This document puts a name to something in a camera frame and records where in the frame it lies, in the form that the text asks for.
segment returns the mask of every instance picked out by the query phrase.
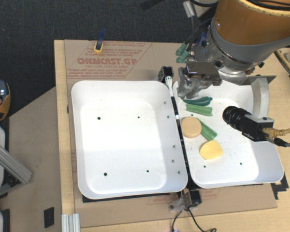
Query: yellow sponge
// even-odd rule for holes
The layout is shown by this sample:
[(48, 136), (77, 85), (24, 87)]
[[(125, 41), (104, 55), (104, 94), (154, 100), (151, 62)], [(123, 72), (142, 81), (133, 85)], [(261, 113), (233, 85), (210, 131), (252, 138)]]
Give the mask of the yellow sponge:
[(199, 136), (202, 131), (201, 122), (195, 117), (186, 117), (181, 121), (183, 135), (188, 138)]
[(200, 155), (205, 159), (213, 159), (223, 154), (221, 145), (216, 140), (205, 143), (200, 149)]

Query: green object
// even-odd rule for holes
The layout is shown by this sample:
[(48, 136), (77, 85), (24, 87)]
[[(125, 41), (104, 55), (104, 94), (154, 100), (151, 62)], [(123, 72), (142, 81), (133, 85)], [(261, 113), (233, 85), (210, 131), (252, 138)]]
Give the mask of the green object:
[(205, 116), (212, 116), (213, 108), (210, 106), (198, 106), (193, 104), (187, 104), (187, 111), (205, 115)]
[(188, 56), (189, 52), (186, 50), (176, 59), (176, 63), (185, 63), (186, 57)]
[(197, 105), (197, 106), (207, 106), (209, 105), (209, 103), (211, 103), (212, 99), (213, 99), (212, 97), (205, 96), (197, 100), (183, 100), (183, 101), (187, 104), (192, 104), (192, 105)]
[(201, 134), (208, 140), (211, 141), (213, 140), (216, 136), (217, 133), (215, 131), (213, 131), (212, 129), (210, 129), (206, 124), (204, 124), (202, 121), (201, 125), (202, 125), (202, 130), (201, 130)]
[(182, 43), (180, 48), (178, 48), (177, 51), (176, 51), (176, 56), (182, 55), (182, 53), (185, 51), (186, 48), (187, 48), (187, 44)]

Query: dark floor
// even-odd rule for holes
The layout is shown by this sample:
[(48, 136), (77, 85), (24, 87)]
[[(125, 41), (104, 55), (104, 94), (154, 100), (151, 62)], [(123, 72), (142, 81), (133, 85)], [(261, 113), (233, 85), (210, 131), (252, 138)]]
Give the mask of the dark floor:
[(97, 39), (106, 28), (105, 40), (182, 42), (191, 30), (182, 0), (159, 1), (0, 0), (0, 79), (10, 85), (9, 115), (55, 86), (55, 39)]

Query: cardboard sheet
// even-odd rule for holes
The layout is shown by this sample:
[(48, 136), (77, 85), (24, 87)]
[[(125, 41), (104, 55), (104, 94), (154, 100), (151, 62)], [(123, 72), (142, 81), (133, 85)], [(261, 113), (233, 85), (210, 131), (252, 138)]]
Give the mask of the cardboard sheet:
[[(93, 52), (94, 41), (65, 40), (67, 87), (75, 212), (81, 227), (169, 219), (175, 213), (169, 204), (177, 194), (135, 197), (109, 201), (83, 202), (77, 184), (77, 163), (71, 88), (80, 80), (154, 80), (162, 66), (172, 66), (177, 80), (175, 43), (104, 42), (103, 51)], [(270, 184), (229, 188), (200, 189), (203, 203), (193, 211), (197, 216), (276, 208)]]

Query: green cucumber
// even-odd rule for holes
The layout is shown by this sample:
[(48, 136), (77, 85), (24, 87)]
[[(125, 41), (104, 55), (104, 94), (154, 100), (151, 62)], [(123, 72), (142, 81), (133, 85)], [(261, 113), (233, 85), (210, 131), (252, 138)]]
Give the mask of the green cucumber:
[(216, 136), (217, 136), (217, 132), (215, 132), (214, 130), (212, 130), (211, 128), (209, 128), (206, 124), (204, 124), (202, 121), (201, 125), (202, 125), (202, 131), (201, 134), (208, 140), (211, 141), (213, 140)]
[(212, 107), (209, 106), (198, 106), (193, 104), (187, 104), (187, 111), (205, 115), (205, 116), (212, 116)]
[(183, 100), (187, 104), (197, 105), (197, 106), (207, 106), (211, 102), (213, 98), (205, 96), (202, 98), (199, 98), (197, 100)]

